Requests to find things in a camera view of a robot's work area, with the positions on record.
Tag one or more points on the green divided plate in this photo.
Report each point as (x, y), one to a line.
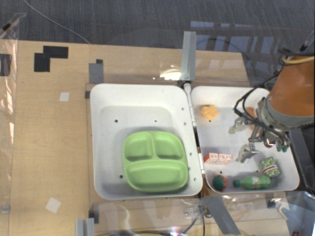
(155, 163)

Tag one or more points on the green can with red stripe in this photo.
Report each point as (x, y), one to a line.
(270, 167)

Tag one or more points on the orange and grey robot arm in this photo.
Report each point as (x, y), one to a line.
(292, 87)

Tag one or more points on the yellow toy bread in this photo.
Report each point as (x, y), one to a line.
(209, 111)

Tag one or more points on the red and green strawberry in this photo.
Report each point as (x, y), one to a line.
(220, 183)

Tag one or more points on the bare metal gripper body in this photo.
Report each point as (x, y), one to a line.
(267, 134)

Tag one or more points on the orange and white carton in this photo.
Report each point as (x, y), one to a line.
(210, 158)
(225, 158)

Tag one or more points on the white plastic tray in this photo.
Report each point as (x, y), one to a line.
(137, 112)
(221, 136)

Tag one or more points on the green plastic bottle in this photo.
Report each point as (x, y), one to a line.
(254, 182)

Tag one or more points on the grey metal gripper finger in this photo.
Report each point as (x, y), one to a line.
(236, 127)
(244, 154)

